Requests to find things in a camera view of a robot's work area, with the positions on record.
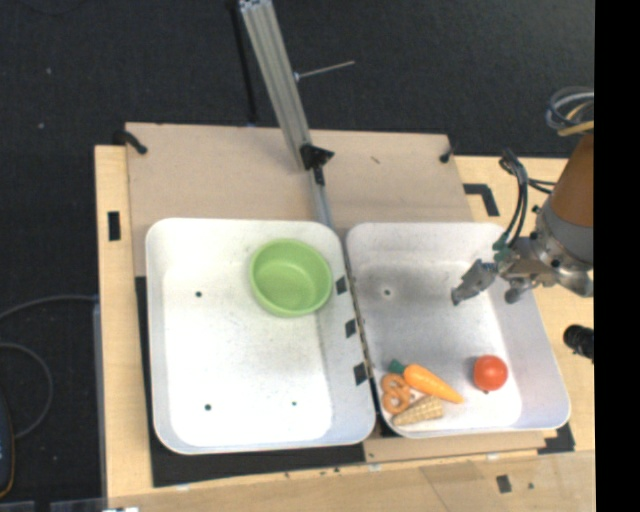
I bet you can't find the green bowl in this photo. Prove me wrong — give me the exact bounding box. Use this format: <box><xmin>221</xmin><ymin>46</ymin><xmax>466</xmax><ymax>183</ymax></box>
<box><xmin>248</xmin><ymin>237</ymin><xmax>335</xmax><ymax>319</ymax></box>

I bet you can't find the brown cardboard board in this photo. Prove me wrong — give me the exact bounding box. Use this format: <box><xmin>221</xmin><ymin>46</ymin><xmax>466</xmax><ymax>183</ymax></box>
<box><xmin>123</xmin><ymin>121</ymin><xmax>562</xmax><ymax>464</ymax></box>

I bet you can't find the beige toy waffle cone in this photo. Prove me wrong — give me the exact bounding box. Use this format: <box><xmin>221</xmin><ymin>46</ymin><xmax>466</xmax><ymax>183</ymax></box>
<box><xmin>391</xmin><ymin>394</ymin><xmax>446</xmax><ymax>428</ymax></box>

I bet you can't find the red toy tomato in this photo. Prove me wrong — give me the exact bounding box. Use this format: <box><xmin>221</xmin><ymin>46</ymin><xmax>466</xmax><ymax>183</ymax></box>
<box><xmin>472</xmin><ymin>354</ymin><xmax>510</xmax><ymax>393</ymax></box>

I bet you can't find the white plastic tray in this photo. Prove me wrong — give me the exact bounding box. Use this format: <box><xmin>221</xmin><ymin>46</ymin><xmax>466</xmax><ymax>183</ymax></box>
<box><xmin>144</xmin><ymin>216</ymin><xmax>378</xmax><ymax>456</ymax></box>
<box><xmin>344</xmin><ymin>220</ymin><xmax>573</xmax><ymax>440</ymax></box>

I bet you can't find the orange toy pretzel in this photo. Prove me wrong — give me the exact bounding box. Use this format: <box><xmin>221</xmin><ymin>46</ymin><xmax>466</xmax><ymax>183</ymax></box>
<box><xmin>380</xmin><ymin>372</ymin><xmax>414</xmax><ymax>416</ymax></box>

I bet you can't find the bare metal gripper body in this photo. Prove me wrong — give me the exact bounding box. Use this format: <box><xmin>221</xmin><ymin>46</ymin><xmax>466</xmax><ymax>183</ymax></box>
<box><xmin>497</xmin><ymin>233</ymin><xmax>595</xmax><ymax>299</ymax></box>

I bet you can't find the orange toy carrot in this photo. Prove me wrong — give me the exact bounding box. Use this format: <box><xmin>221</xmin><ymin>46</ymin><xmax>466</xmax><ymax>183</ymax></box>
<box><xmin>387</xmin><ymin>359</ymin><xmax>465</xmax><ymax>406</ymax></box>

